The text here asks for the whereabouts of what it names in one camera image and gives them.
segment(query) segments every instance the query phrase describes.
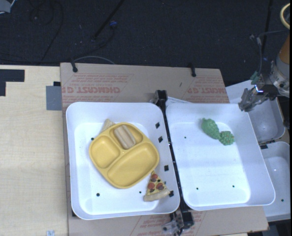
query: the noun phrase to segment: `black cable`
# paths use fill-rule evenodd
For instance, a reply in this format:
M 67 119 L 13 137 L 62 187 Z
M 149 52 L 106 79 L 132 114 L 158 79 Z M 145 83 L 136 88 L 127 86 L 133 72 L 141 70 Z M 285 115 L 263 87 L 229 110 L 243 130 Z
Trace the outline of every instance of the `black cable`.
M 44 55 L 43 55 L 43 57 L 42 57 L 41 60 L 44 60 L 44 58 L 45 58 L 45 56 L 47 55 L 48 51 L 50 50 L 52 44 L 54 43 L 56 37 L 58 36 L 59 32 L 61 31 L 61 28 L 62 28 L 63 23 L 64 23 L 64 11 L 63 11 L 63 6 L 62 6 L 59 2 L 57 2 L 57 1 L 56 1 L 56 3 L 59 5 L 59 7 L 60 7 L 60 9 L 61 9 L 62 20 L 61 20 L 61 23 L 60 23 L 60 25 L 59 25 L 59 28 L 58 28 L 58 30 L 57 30 L 55 36 L 52 38 L 52 41 L 51 41 L 51 43 L 49 44 L 49 46 L 47 47 L 47 49 L 46 49 L 46 51 L 45 51 L 45 53 L 44 53 Z
M 168 4 L 166 2 L 164 2 L 163 0 L 158 0 L 160 1 L 161 3 L 163 3 L 164 5 L 167 5 L 167 6 L 170 6 L 170 7 L 174 7 L 174 8 L 177 8 L 177 7 L 180 7 L 182 5 L 184 5 L 185 3 L 187 3 L 189 0 L 185 0 L 184 2 L 180 3 L 180 4 L 177 4 L 177 5 L 174 5 L 174 4 Z
M 28 0 L 32 10 L 29 14 L 30 21 L 38 26 L 50 24 L 54 19 L 53 0 Z
M 261 70 L 262 70 L 263 44 L 262 44 L 262 41 L 261 41 L 261 37 L 262 36 L 266 37 L 267 35 L 281 34 L 281 33 L 288 32 L 288 31 L 290 31 L 290 30 L 286 29 L 286 30 L 266 31 L 266 32 L 262 32 L 258 36 L 254 36 L 254 35 L 250 36 L 251 39 L 256 39 L 257 46 L 258 46 L 258 49 L 259 49 L 260 62 L 259 62 L 259 67 L 257 69 L 257 76 L 260 75 Z
M 1 60 L 5 60 L 5 61 L 10 61 L 10 62 L 20 62 L 20 63 L 26 63 L 26 64 L 55 64 L 55 63 L 61 63 L 61 62 L 70 62 L 71 60 L 73 61 L 79 61 L 81 59 L 87 59 L 87 58 L 98 58 L 98 59 L 103 59 L 106 60 L 108 62 L 110 62 L 111 64 L 114 64 L 114 62 L 110 61 L 109 59 L 103 58 L 103 57 L 99 57 L 99 56 L 91 56 L 90 54 L 100 48 L 103 48 L 104 46 L 106 46 L 106 44 L 113 38 L 114 34 L 115 34 L 115 29 L 117 27 L 117 23 L 112 21 L 110 23 L 110 29 L 111 29 L 111 35 L 105 40 L 103 40 L 100 43 L 97 43 L 97 45 L 95 46 L 94 49 L 90 50 L 89 52 L 82 54 L 80 56 L 77 56 L 75 58 L 66 58 L 66 59 L 60 59 L 60 60 L 37 60 L 37 61 L 32 61 L 32 60 L 16 60 L 16 59 L 6 59 L 6 58 L 0 58 Z M 0 54 L 3 55 L 9 55 L 9 56 L 13 56 L 13 57 L 18 57 L 15 55 L 10 55 L 7 53 L 2 53 L 0 52 Z
M 267 13 L 266 24 L 265 24 L 265 32 L 268 31 L 269 29 L 269 22 L 270 22 L 271 9 L 273 7 L 273 2 L 274 0 L 269 0 L 268 13 Z M 262 50 L 265 50 L 265 44 L 266 44 L 266 35 L 264 36 L 264 39 L 263 39 Z
M 107 19 L 104 21 L 104 23 L 100 26 L 100 28 L 96 31 L 96 33 L 92 36 L 92 40 L 95 40 L 97 36 L 101 33 L 101 31 L 104 29 L 106 24 L 112 19 L 114 14 L 117 12 L 117 10 L 121 7 L 121 5 L 124 3 L 125 0 L 120 0 L 120 2 L 117 4 L 115 9 L 112 11 L 112 13 L 107 17 Z

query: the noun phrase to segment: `pizza slice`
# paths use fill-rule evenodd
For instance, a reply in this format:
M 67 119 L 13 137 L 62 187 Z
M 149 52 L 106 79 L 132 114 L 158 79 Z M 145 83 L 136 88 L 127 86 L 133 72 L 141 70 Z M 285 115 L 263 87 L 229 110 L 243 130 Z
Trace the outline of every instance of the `pizza slice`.
M 146 195 L 144 201 L 154 201 L 166 197 L 170 194 L 169 189 L 166 187 L 164 181 L 156 174 L 155 171 L 151 172 L 150 180 L 147 185 Z

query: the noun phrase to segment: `yellow divided plate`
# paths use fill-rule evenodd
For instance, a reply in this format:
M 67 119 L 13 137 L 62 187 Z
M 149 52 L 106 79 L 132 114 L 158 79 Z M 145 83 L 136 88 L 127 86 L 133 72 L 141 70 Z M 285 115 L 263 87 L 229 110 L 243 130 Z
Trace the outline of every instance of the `yellow divided plate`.
M 136 140 L 129 148 L 122 148 L 114 129 L 126 125 Z M 90 144 L 89 155 L 105 179 L 114 187 L 126 189 L 143 180 L 159 163 L 159 152 L 149 138 L 127 122 L 115 124 L 100 133 Z

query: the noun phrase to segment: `black carpet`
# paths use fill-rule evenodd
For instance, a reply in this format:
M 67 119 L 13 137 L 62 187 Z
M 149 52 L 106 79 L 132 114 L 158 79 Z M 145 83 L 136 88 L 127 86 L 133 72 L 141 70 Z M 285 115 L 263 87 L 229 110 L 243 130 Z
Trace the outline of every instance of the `black carpet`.
M 228 86 L 248 80 L 259 66 L 250 36 L 283 31 L 262 38 L 263 68 L 270 67 L 289 34 L 279 17 L 289 2 L 17 0 L 10 13 L 0 14 L 0 64 L 59 65 L 74 59 L 186 67 L 191 62 L 220 69 Z M 78 59 L 86 56 L 98 58 Z

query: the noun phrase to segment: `cardboard sheet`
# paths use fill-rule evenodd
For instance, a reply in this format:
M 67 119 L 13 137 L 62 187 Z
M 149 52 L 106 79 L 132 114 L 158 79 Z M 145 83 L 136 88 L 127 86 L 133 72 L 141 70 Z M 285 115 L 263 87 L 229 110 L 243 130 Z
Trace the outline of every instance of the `cardboard sheet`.
M 81 220 L 72 216 L 70 172 L 65 112 L 77 101 L 149 102 L 156 90 L 166 90 L 173 98 L 193 103 L 229 103 L 220 70 L 196 68 L 149 67 L 77 63 L 78 72 L 70 63 L 61 64 L 62 106 L 64 121 L 66 190 L 70 236 L 165 235 L 162 225 L 169 214 L 124 218 Z M 192 211 L 195 224 L 184 236 L 212 236 L 268 230 L 263 208 L 240 207 L 213 211 Z

